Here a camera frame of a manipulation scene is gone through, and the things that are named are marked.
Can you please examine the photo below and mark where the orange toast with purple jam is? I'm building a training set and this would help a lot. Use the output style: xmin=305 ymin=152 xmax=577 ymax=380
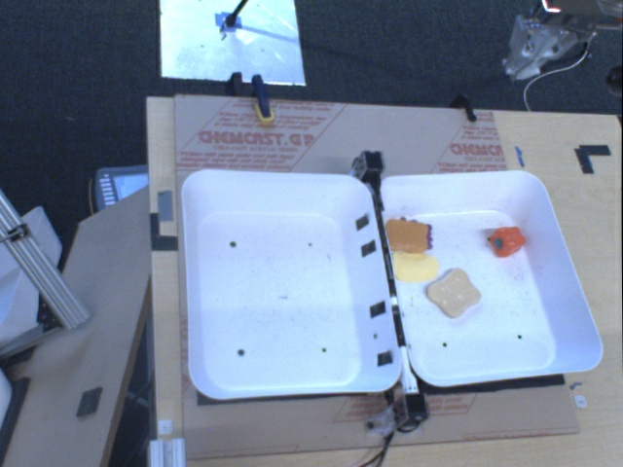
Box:
xmin=385 ymin=217 xmax=435 ymax=255

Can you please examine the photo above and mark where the thin black and white rod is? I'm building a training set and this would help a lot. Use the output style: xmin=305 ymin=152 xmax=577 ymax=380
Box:
xmin=368 ymin=180 xmax=420 ymax=394

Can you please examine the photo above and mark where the beige square biscuit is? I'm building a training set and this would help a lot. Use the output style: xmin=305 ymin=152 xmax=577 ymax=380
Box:
xmin=425 ymin=267 xmax=483 ymax=319

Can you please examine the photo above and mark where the white plastic tray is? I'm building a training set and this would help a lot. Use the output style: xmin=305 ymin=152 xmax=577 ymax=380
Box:
xmin=180 ymin=168 xmax=404 ymax=402
xmin=379 ymin=169 xmax=605 ymax=388

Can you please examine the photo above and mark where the yellow flat oval slice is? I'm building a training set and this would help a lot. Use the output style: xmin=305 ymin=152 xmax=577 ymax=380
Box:
xmin=391 ymin=251 xmax=441 ymax=284

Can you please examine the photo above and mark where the orange bell pepper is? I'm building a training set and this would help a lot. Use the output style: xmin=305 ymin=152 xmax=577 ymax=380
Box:
xmin=487 ymin=226 xmax=528 ymax=259

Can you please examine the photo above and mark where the brown cardboard board red print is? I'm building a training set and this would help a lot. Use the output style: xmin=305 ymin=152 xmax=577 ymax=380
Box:
xmin=172 ymin=93 xmax=581 ymax=461

